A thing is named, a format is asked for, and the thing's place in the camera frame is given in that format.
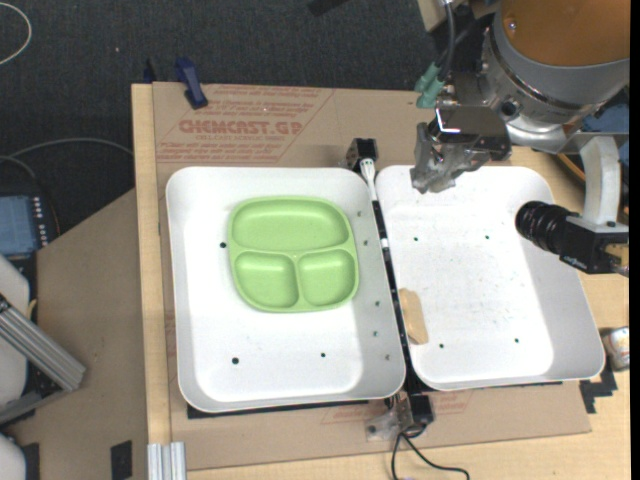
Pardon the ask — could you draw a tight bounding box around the thin black and white rod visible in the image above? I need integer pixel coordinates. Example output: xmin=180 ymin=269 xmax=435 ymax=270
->
xmin=358 ymin=159 xmax=419 ymax=399

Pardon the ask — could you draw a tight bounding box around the green divided plate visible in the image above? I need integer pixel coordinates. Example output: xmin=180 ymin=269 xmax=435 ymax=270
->
xmin=226 ymin=196 xmax=361 ymax=314

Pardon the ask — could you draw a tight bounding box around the black block with thin wires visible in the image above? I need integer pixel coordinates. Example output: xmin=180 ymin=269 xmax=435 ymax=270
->
xmin=408 ymin=392 xmax=436 ymax=426
xmin=348 ymin=137 xmax=379 ymax=170

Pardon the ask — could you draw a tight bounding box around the white plastic tray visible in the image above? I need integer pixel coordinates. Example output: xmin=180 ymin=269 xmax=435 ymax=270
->
xmin=164 ymin=166 xmax=408 ymax=414
xmin=374 ymin=164 xmax=607 ymax=392

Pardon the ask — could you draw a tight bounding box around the small white can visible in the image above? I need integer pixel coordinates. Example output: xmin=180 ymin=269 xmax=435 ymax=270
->
xmin=599 ymin=326 xmax=632 ymax=372

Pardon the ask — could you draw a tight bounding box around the brown cardboard board, red print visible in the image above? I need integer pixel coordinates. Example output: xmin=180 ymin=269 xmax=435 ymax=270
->
xmin=151 ymin=81 xmax=594 ymax=472

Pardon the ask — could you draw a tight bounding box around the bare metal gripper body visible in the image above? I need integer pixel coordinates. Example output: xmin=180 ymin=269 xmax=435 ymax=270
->
xmin=433 ymin=41 xmax=550 ymax=163

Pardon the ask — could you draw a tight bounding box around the black cylinder on white bracket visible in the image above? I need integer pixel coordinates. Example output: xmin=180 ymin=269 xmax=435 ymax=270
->
xmin=514 ymin=135 xmax=631 ymax=276

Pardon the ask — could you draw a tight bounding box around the tan toy bread slice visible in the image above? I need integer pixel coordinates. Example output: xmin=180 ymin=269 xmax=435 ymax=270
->
xmin=397 ymin=287 xmax=431 ymax=346

